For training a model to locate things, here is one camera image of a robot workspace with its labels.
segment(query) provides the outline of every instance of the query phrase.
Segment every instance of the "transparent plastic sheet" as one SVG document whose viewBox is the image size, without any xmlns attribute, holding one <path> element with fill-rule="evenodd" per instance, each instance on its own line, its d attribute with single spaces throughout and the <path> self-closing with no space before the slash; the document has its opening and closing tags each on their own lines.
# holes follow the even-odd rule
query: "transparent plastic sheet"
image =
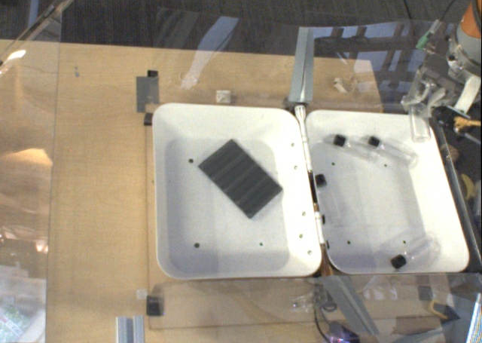
<svg viewBox="0 0 482 343">
<path fill-rule="evenodd" d="M 44 341 L 61 13 L 0 0 L 0 341 Z"/>
<path fill-rule="evenodd" d="M 425 58 L 415 45 L 431 23 L 325 19 L 324 26 L 309 27 L 314 62 L 308 109 L 404 113 L 401 98 Z M 297 26 L 160 8 L 155 30 L 155 47 L 179 50 L 175 76 L 162 72 L 170 63 L 152 63 L 160 69 L 160 103 L 280 107 L 289 94 Z"/>
<path fill-rule="evenodd" d="M 174 282 L 158 319 L 166 342 L 198 327 L 216 341 L 465 341 L 481 290 L 479 274 Z"/>
</svg>

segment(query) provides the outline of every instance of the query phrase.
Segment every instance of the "metal bracket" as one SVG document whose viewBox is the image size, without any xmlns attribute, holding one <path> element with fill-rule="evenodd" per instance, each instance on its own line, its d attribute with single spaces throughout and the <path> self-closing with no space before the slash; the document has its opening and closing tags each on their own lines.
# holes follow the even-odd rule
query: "metal bracket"
<svg viewBox="0 0 482 343">
<path fill-rule="evenodd" d="M 328 276 L 323 277 L 321 282 L 357 334 L 380 334 L 348 277 Z"/>
<path fill-rule="evenodd" d="M 313 60 L 315 56 L 313 29 L 300 27 L 294 54 L 293 77 L 287 104 L 308 104 L 313 100 Z"/>
<path fill-rule="evenodd" d="M 460 98 L 454 107 L 457 110 L 460 110 L 461 112 L 466 114 L 467 111 L 471 108 L 472 103 L 474 103 L 475 98 L 479 94 L 479 90 L 480 77 L 473 75 L 465 82 L 464 89 L 462 90 Z"/>
<path fill-rule="evenodd" d="M 145 112 L 145 105 L 159 103 L 159 78 L 157 71 L 148 70 L 147 76 L 136 79 L 137 112 Z"/>
<path fill-rule="evenodd" d="M 144 317 L 119 316 L 116 319 L 117 343 L 145 343 Z"/>
<path fill-rule="evenodd" d="M 156 284 L 148 295 L 145 313 L 148 316 L 159 317 L 164 315 L 164 294 L 163 287 Z"/>
</svg>

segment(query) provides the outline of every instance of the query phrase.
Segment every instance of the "light wood tabletop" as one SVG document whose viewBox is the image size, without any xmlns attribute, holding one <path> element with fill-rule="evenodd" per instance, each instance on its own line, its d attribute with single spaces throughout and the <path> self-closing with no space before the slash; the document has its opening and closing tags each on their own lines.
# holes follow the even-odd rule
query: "light wood tabletop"
<svg viewBox="0 0 482 343">
<path fill-rule="evenodd" d="M 176 284 L 181 285 L 155 259 L 151 133 L 144 114 L 136 111 L 136 77 L 159 72 L 161 103 L 215 103 L 216 90 L 231 90 L 241 106 L 280 107 L 288 94 L 294 57 L 211 54 L 209 65 L 201 66 L 197 63 L 206 58 L 200 55 L 209 56 L 61 44 L 48 256 L 49 343 L 114 341 L 116 317 L 145 314 L 145 291 L 163 283 L 175 293 Z M 342 102 L 356 97 L 331 87 L 335 73 L 351 79 L 352 68 L 339 60 L 315 60 L 316 96 Z M 194 89 L 192 100 L 181 87 Z M 365 110 L 380 111 L 375 90 L 358 98 Z M 238 326 L 213 326 L 206 318 L 205 327 L 188 329 L 159 329 L 159 323 L 146 318 L 146 342 L 316 339 L 310 315 L 291 324 L 254 316 L 262 323 Z"/>
</svg>

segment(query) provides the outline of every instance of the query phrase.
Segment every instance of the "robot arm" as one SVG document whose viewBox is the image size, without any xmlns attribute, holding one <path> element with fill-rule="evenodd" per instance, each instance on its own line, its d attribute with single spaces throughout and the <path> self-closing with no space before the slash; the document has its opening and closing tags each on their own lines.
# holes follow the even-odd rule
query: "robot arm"
<svg viewBox="0 0 482 343">
<path fill-rule="evenodd" d="M 482 0 L 471 0 L 446 41 L 427 44 L 441 25 L 436 20 L 417 44 L 427 55 L 401 103 L 410 115 L 417 113 L 411 121 L 425 118 L 428 133 L 428 118 L 436 107 L 447 106 L 466 116 L 472 104 L 480 99 L 481 9 Z M 412 134 L 414 140 L 423 140 L 413 130 Z"/>
</svg>

